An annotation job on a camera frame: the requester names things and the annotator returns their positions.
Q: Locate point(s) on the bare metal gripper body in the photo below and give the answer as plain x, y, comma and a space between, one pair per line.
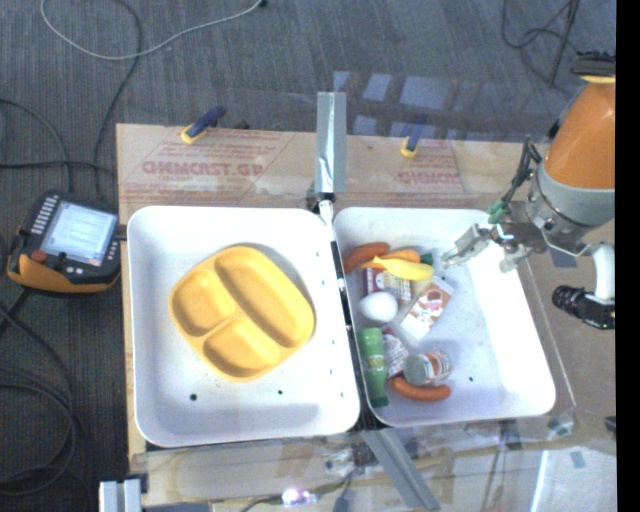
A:
530, 234

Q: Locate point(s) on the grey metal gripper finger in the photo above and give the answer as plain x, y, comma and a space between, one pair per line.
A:
470, 242
515, 256

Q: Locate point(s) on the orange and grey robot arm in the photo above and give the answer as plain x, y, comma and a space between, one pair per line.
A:
582, 150

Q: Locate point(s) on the orange carrot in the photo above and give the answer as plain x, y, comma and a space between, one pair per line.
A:
406, 255

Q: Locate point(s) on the yellow banana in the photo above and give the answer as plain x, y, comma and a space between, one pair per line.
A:
407, 270

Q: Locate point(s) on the white and orange carton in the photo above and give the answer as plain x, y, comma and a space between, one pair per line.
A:
427, 307

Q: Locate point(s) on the white plastic tray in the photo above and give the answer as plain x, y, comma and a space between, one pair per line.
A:
165, 350
500, 350

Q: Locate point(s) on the red and white carton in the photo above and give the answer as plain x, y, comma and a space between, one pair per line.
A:
382, 282

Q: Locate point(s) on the orange sausage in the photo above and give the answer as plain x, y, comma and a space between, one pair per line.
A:
422, 392
362, 253

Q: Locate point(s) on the white egg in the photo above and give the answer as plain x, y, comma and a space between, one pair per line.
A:
378, 306

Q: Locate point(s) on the white and red packet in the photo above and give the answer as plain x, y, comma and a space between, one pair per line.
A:
395, 352

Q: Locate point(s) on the green bottle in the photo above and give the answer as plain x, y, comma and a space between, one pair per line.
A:
372, 362

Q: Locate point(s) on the yellow divided plate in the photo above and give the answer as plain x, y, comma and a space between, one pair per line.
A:
240, 310

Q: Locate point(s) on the brown cardboard board red print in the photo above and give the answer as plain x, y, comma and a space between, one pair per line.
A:
225, 165

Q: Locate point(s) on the black cylinder on white bracket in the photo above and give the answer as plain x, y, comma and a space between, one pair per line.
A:
585, 305

